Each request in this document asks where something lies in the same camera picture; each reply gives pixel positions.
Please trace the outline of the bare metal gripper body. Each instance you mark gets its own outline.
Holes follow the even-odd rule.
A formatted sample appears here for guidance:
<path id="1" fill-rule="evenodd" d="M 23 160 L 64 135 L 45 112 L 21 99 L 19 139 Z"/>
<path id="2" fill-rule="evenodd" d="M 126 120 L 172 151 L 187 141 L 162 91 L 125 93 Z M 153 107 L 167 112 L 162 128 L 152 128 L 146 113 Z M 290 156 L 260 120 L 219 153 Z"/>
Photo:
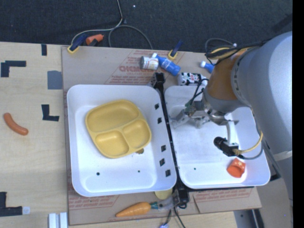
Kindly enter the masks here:
<path id="1" fill-rule="evenodd" d="M 185 111 L 192 119 L 207 117 L 209 118 L 209 122 L 217 125 L 226 125 L 226 114 L 214 110 L 208 102 L 193 101 L 192 104 L 187 104 Z"/>

